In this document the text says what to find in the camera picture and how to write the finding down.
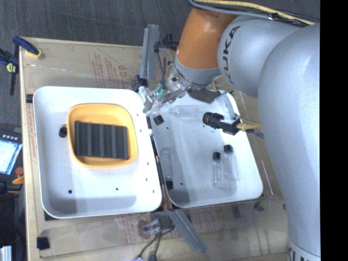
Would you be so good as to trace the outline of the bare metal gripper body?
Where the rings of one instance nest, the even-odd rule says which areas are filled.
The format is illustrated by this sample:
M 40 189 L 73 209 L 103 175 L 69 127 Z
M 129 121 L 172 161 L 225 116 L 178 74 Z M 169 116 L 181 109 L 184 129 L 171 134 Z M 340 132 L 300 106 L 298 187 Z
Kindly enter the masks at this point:
M 190 83 L 182 77 L 177 69 L 172 69 L 164 84 L 161 85 L 159 92 L 159 101 L 161 103 L 172 103 L 178 98 L 182 98 Z

